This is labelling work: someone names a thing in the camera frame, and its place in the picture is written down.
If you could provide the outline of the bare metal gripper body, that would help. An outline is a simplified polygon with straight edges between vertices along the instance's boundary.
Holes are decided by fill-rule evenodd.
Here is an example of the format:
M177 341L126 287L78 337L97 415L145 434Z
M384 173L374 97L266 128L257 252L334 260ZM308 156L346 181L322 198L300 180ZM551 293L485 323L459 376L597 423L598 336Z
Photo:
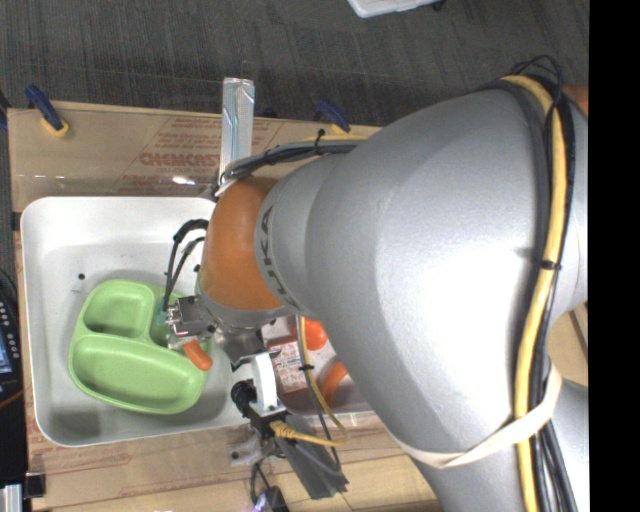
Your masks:
M211 368L212 357L201 347L211 342L221 349L232 368L250 362L266 351L262 329L273 324L279 308L239 310L221 306L206 295L179 298L166 309L166 323L175 336L193 336L194 341L180 349L197 368Z

